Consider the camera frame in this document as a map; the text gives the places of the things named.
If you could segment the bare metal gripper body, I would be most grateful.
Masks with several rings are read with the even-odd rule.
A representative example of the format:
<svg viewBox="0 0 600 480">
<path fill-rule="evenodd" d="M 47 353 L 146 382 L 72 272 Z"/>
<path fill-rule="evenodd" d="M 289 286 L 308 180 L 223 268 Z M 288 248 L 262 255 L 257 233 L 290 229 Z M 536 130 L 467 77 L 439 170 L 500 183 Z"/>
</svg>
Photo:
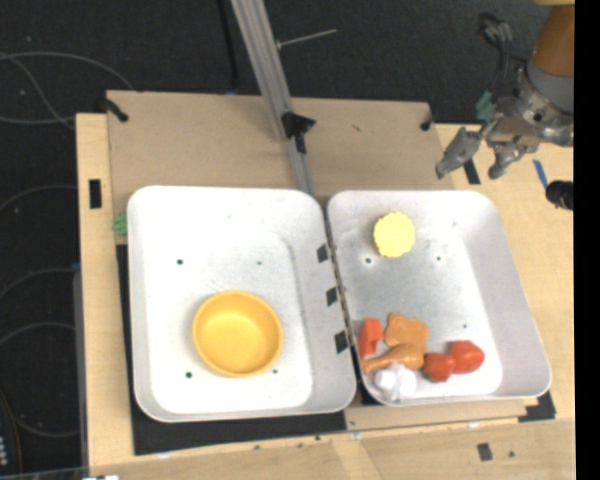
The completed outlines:
<svg viewBox="0 0 600 480">
<path fill-rule="evenodd" d="M 572 147 L 573 116 L 549 102 L 527 81 L 497 100 L 483 137 L 497 153 L 535 153 L 542 144 Z"/>
</svg>

